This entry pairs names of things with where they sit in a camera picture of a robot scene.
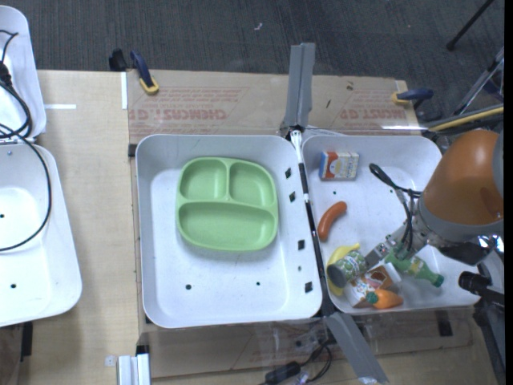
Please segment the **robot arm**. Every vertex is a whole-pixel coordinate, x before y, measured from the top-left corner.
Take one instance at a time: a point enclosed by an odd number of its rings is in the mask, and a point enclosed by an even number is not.
[[[412,258],[426,245],[468,265],[483,261],[497,248],[498,237],[504,238],[503,132],[474,130],[461,135],[442,156],[410,216],[365,260],[347,258],[344,263],[342,258],[330,265],[332,282],[342,288],[388,253],[401,260]]]

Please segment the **wooden table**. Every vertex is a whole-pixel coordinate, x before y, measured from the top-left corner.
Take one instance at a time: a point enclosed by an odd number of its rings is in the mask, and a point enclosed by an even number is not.
[[[47,109],[46,133],[38,143],[54,155],[59,167],[83,293],[72,310],[34,321],[32,355],[21,363],[19,383],[115,384],[112,361],[118,355],[133,355],[139,337],[131,161],[121,78],[112,72],[39,71],[38,75],[45,104],[76,105]],[[471,340],[465,346],[378,357],[390,382],[496,383],[481,330],[473,320],[468,323]],[[243,371],[155,382],[262,381],[262,371]],[[360,381],[341,359],[319,383]]]

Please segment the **orange carrot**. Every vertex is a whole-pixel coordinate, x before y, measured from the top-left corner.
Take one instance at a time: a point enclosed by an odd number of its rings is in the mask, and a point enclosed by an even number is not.
[[[392,308],[402,304],[402,297],[397,295],[393,291],[377,289],[370,291],[366,295],[368,303],[372,304],[374,308],[384,310],[386,308]]]
[[[344,201],[338,201],[326,210],[317,227],[317,235],[321,241],[326,241],[329,228],[335,219],[345,213],[345,211],[347,211],[347,204]]]

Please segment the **sausage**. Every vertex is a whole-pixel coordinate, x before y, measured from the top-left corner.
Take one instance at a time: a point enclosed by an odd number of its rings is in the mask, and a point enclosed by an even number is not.
[[[345,211],[347,211],[347,204],[344,201],[338,201],[326,210],[317,227],[317,235],[321,241],[326,241],[331,225]]]

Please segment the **green plate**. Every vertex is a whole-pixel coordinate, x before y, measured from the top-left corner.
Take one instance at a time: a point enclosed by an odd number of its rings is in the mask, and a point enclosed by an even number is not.
[[[176,224],[182,237],[199,247],[263,249],[278,228],[273,178],[265,168],[246,160],[190,160],[178,180]]]

